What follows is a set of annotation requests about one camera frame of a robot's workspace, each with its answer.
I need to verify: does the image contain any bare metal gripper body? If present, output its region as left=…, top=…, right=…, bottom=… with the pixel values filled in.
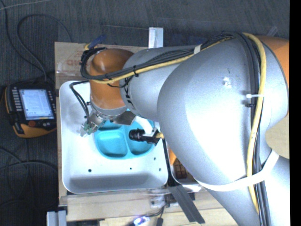
left=87, top=111, right=136, bottom=129

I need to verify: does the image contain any black cylinder on white bracket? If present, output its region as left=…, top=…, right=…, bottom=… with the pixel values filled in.
left=128, top=118, right=161, bottom=145

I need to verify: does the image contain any white plastic tray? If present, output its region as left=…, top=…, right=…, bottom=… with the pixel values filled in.
left=164, top=135, right=203, bottom=186
left=58, top=80, right=169, bottom=195

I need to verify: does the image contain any brown ridged biscuit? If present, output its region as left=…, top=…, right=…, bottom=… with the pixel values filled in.
left=174, top=158, right=191, bottom=179

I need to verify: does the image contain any orange toy food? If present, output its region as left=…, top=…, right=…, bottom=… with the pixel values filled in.
left=168, top=149, right=177, bottom=165

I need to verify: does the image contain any blue divided plate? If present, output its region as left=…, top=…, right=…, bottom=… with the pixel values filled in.
left=93, top=111, right=158, bottom=160

